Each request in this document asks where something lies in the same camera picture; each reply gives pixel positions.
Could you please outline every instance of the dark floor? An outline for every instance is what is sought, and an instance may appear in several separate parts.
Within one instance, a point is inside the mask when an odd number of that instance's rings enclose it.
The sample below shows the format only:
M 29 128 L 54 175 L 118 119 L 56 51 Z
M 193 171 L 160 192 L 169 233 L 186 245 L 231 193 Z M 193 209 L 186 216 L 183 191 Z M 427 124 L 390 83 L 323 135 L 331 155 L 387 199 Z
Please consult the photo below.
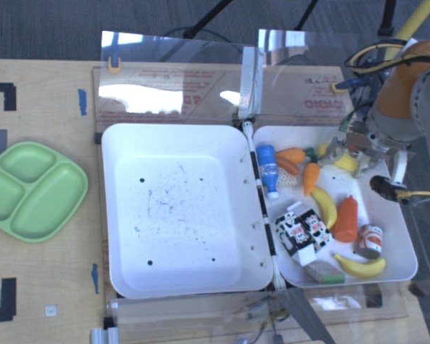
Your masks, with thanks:
M 0 59 L 100 60 L 102 30 L 182 37 L 221 0 L 0 0 Z M 422 0 L 396 0 L 393 32 Z M 311 0 L 234 0 L 197 39 L 255 45 L 259 29 L 293 30 Z M 386 0 L 319 0 L 302 26 L 308 32 L 359 34 L 378 39 Z M 430 15 L 414 38 L 430 39 Z M 424 139 L 413 143 L 416 156 L 405 184 L 430 191 L 430 162 Z M 430 331 L 430 202 L 402 206 L 419 259 L 411 288 Z

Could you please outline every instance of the sponge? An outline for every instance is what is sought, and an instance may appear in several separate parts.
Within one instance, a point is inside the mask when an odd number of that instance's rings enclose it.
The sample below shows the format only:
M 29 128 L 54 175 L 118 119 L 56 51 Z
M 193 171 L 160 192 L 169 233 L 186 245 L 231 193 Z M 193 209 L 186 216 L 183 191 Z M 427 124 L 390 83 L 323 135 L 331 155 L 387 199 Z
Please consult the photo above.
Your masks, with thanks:
M 304 271 L 322 284 L 340 284 L 345 281 L 345 274 L 323 260 L 314 260 L 304 266 Z

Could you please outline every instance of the wooden table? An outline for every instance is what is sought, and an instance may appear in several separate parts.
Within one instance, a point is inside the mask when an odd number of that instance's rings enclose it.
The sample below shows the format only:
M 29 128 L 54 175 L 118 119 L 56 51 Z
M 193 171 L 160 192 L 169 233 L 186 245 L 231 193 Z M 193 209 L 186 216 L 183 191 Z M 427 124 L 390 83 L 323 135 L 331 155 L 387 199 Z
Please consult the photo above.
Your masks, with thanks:
M 0 82 L 14 83 L 17 92 L 16 111 L 4 111 L 0 93 L 0 129 L 7 130 L 7 145 L 23 140 L 48 145 L 77 163 L 89 180 L 79 209 L 51 239 L 32 244 L 0 230 L 0 290 L 3 278 L 16 278 L 16 315 L 12 321 L 0 322 L 0 343 L 88 343 L 91 329 L 103 326 L 103 190 L 97 167 L 100 146 L 94 142 L 92 73 L 99 66 L 99 62 L 0 59 Z M 85 115 L 79 90 L 87 97 Z M 93 264 L 98 266 L 98 292 L 92 281 Z M 356 338 L 360 343 L 429 343 L 417 299 L 405 284 L 401 291 L 404 317 L 338 323 L 328 325 L 328 331 L 337 343 Z M 299 328 L 288 331 L 285 340 L 309 340 Z M 258 343 L 267 343 L 268 338 L 263 335 Z M 230 343 L 220 340 L 202 341 Z

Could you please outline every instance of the green plastic tray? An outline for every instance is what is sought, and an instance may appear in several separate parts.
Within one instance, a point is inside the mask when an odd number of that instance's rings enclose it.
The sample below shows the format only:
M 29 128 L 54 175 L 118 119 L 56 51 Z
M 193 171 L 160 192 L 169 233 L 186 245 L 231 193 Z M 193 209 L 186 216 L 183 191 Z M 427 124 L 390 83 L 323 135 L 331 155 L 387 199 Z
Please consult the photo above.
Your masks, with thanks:
M 24 141 L 0 155 L 0 229 L 26 242 L 53 237 L 87 192 L 86 173 L 41 143 Z

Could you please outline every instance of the soda can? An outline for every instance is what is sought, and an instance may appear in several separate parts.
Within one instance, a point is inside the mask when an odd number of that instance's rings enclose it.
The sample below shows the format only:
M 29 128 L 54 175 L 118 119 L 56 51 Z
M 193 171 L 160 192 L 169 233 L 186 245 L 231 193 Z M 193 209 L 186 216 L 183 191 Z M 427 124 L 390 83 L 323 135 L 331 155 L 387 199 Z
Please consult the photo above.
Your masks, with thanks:
M 382 251 L 382 228 L 365 224 L 360 228 L 358 254 L 366 259 L 377 259 Z

